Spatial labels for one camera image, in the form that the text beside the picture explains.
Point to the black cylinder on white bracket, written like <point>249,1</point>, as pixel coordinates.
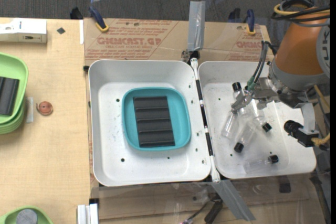
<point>302,133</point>

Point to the clear plastic bottle black cap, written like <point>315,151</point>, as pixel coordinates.
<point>260,164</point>
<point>245,136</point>
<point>237,87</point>
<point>265,126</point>
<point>229,124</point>

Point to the white cardboard box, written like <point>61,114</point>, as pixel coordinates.
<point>23,30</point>

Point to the white plastic tray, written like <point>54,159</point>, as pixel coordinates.
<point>110,139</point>
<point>288,139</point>

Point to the green plate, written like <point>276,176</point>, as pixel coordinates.
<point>43,213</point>
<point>15,127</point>
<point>15,68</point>

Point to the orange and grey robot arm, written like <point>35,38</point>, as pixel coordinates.
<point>296,47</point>

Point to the blue plate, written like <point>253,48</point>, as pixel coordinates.
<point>128,118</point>

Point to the brown cardboard board red print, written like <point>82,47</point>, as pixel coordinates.
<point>157,39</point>

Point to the brown round disc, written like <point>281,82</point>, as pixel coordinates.
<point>44,108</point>

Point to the black ribbed insert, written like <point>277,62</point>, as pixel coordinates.
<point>8,95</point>
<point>153,120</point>

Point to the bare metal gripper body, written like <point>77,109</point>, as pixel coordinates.
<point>284,98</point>

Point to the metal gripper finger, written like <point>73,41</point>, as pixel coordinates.
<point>265,104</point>
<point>242,101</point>

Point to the thin black and white rod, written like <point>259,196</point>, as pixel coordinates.
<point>204,118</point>

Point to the small white cylinder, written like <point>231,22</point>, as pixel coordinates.
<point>29,110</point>

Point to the grey round lid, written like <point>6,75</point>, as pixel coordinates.
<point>26,217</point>

